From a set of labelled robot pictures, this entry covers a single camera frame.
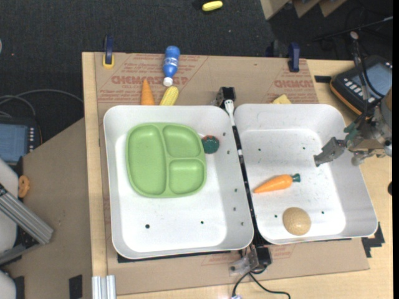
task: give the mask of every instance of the green sectioned plate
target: green sectioned plate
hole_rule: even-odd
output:
[[[130,184],[147,197],[181,197],[198,192],[206,182],[201,138],[192,128],[174,123],[145,123],[127,135]]]

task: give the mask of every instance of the monitor screen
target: monitor screen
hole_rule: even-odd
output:
[[[28,127],[0,123],[0,158],[16,164],[27,153]]]
[[[392,73],[383,64],[377,63],[372,67],[367,68],[367,77],[372,84],[372,87],[377,90],[378,93],[385,95],[391,89]],[[354,76],[352,81],[357,85],[362,84],[359,76]],[[370,93],[374,97],[377,96],[372,90],[370,90]]]

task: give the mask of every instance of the wooden table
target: wooden table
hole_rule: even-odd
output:
[[[108,272],[103,216],[94,53],[84,52],[82,54],[82,64],[87,169],[89,179],[92,275],[104,277],[108,275]],[[351,61],[308,60],[307,65],[314,79],[315,75],[333,76],[349,69],[353,64]],[[342,112],[345,122],[349,124],[355,118],[355,115],[332,96],[327,84],[317,83],[315,80],[313,82],[319,102],[327,103],[338,108]],[[369,259],[370,270],[270,280],[262,283],[266,288],[271,290],[283,290],[290,293],[291,298],[393,298],[392,197],[387,193],[387,186],[392,180],[392,159],[367,159],[366,162],[361,165],[361,170],[385,238],[385,243],[382,247],[372,249],[372,258]],[[140,293],[119,297],[126,299],[227,299],[231,297],[233,286],[234,285],[220,285],[165,291],[161,293]],[[284,298],[282,295],[266,294],[253,282],[240,284],[238,293],[240,293],[243,298]]]

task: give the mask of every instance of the orange carrot toy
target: orange carrot toy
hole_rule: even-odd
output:
[[[155,105],[154,96],[152,95],[150,84],[148,84],[148,81],[146,78],[143,81],[142,101],[140,104],[141,105]]]
[[[293,176],[288,174],[276,176],[257,187],[254,192],[271,192],[278,189],[288,188],[292,185],[292,182],[300,182],[299,174]]]

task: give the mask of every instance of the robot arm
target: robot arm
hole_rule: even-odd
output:
[[[392,87],[374,108],[370,118],[360,116],[344,132],[344,140],[331,140],[322,148],[321,154],[314,155],[316,166],[328,163],[349,150],[353,153],[352,163],[359,165],[364,159],[376,155],[392,157]]]

